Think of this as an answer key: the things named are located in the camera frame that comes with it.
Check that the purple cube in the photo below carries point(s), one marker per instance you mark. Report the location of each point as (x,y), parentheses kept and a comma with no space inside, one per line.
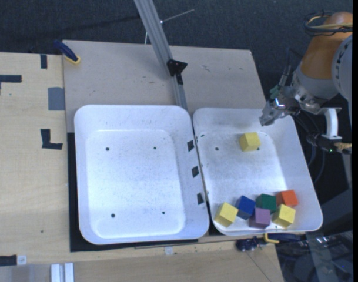
(261,217)

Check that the black cylinder on white bracket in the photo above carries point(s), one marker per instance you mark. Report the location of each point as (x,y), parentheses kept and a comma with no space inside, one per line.
(331,122)

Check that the yellow cube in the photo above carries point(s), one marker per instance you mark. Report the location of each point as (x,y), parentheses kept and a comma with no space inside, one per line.
(284,216)
(250,141)
(226,214)

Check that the orange cube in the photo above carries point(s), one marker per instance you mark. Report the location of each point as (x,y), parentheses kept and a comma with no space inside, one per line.
(288,198)

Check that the blue cube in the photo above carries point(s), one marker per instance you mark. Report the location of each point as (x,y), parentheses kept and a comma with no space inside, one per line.
(245,206)

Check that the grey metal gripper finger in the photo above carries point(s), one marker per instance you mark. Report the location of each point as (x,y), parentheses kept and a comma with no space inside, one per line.
(279,114)
(266,114)

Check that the green cube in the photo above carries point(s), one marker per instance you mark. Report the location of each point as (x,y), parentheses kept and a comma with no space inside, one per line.
(267,202)

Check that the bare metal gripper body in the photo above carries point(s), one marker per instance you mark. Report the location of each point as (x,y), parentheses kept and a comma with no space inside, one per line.
(296,101)

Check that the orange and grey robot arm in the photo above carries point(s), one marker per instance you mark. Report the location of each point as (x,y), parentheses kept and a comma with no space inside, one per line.
(322,54)

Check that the white plastic tray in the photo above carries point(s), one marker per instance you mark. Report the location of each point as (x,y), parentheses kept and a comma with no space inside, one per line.
(246,172)
(134,181)

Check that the pale wood board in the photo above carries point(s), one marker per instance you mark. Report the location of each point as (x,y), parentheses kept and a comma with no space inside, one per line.
(123,75)

